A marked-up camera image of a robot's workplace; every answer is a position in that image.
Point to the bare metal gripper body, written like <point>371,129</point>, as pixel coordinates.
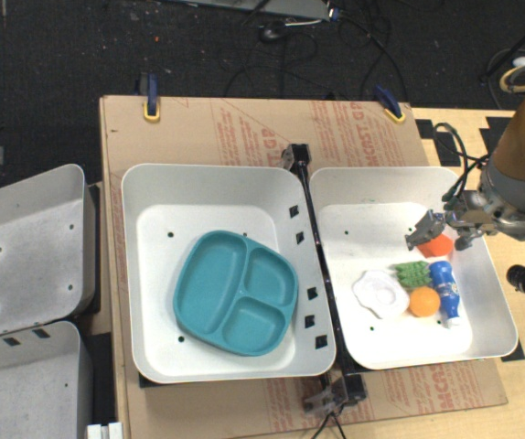
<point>482,215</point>

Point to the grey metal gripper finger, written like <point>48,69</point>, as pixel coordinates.
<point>467,240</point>
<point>425,229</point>

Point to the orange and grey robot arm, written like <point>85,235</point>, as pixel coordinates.
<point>521,144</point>

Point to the white plastic tray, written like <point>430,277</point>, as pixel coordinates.
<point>372,341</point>
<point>153,268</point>
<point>24,387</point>
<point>24,254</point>

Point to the thin black rod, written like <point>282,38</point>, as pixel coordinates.
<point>322,254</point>

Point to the white toy fried egg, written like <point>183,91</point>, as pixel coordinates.
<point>381,295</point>

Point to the blue bottle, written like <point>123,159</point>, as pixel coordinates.
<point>445,291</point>

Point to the green toy pea pods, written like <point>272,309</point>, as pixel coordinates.
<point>412,275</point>

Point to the orange toy fruit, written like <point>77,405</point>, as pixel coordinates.
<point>424,302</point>

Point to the brown cardboard board red print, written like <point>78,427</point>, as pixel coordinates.
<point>226,131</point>

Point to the orange carrot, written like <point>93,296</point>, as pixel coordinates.
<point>438,246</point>

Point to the teal divided plate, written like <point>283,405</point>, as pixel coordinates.
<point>226,286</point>

